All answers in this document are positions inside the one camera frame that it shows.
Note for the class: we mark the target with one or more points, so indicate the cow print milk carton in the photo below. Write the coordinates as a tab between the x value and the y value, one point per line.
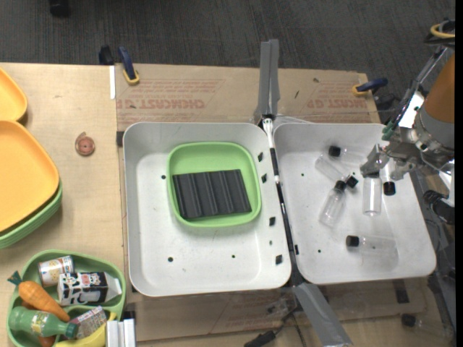
83	287

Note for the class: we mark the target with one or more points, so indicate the green divided plate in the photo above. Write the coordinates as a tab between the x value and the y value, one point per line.
112	266

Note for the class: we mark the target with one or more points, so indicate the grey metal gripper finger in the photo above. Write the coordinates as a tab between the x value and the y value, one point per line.
399	168
372	163

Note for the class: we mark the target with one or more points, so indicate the small pink and white carton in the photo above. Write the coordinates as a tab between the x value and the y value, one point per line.
90	320

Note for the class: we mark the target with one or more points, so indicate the thin black and white rod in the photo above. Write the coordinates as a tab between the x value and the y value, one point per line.
275	161

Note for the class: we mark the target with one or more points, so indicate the yellow banana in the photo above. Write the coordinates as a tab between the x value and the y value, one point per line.
90	340

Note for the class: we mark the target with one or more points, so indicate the brown cardboard board red print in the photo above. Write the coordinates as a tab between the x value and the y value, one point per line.
217	96

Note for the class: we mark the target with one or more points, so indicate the orange plate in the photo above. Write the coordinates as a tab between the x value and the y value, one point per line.
21	172
9	99

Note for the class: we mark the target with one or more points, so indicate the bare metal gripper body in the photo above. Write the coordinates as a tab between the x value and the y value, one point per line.
416	150

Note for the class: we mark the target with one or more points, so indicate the white and red can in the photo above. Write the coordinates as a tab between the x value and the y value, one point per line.
54	270

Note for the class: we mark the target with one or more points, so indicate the orange toy food piece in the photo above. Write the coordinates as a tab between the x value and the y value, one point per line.
47	341

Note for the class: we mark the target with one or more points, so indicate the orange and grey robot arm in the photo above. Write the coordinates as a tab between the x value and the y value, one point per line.
441	96

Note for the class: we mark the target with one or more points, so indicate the white plastic tray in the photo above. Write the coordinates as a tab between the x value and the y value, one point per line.
202	251
325	259

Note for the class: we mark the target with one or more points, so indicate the black cylinder on white bracket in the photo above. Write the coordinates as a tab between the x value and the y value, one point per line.
439	206

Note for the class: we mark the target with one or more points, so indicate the orange carrot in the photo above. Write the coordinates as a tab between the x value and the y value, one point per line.
36	295

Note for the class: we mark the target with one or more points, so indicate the black ribbed panel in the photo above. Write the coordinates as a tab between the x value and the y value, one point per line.
211	193

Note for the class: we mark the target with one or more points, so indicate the clear plastic bottle black cap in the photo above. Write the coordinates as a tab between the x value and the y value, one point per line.
376	248
408	320
327	168
335	151
332	204
372	197

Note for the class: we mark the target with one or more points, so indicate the green bottle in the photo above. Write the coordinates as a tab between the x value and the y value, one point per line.
32	322

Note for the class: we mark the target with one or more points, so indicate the pink round disc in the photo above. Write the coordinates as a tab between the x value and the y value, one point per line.
85	145

